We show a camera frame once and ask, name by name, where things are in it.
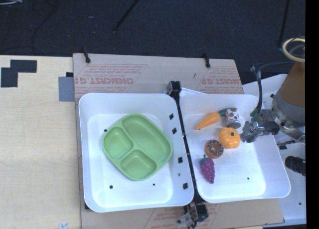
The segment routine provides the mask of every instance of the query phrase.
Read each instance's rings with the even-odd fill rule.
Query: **camera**
[[[288,156],[285,159],[287,168],[306,176],[306,160],[300,157]]]

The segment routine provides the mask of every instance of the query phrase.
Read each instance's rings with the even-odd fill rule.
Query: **toy pumpkin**
[[[232,127],[223,127],[218,134],[220,143],[225,148],[236,148],[240,143],[240,135]]]

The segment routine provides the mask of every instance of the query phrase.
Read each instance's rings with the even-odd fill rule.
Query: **carrot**
[[[195,130],[200,130],[201,128],[204,128],[208,125],[217,123],[219,119],[220,119],[220,114],[218,112],[210,113],[195,127]]]

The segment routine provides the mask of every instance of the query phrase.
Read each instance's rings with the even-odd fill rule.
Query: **white tray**
[[[143,181],[124,176],[102,150],[104,129],[131,113],[147,116],[173,145],[168,163]],[[192,201],[192,178],[177,106],[171,97],[166,94],[89,93],[79,101],[79,119],[84,199],[91,210],[112,212],[184,206]]]
[[[218,132],[225,127],[225,117],[219,122],[195,130],[195,126],[211,112],[230,107],[238,109],[242,133],[245,121],[250,120],[258,99],[244,94],[188,94],[181,98],[185,132],[194,167],[198,193],[210,203],[252,199],[282,198],[290,192],[290,182],[273,135],[257,138],[255,142],[240,142],[238,148],[224,149],[214,159],[215,180],[209,183],[200,171],[199,161],[204,145],[210,139],[218,140]]]

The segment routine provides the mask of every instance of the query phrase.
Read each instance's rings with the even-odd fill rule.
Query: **toy donut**
[[[224,147],[219,141],[211,139],[206,142],[204,151],[208,157],[216,159],[224,153]]]

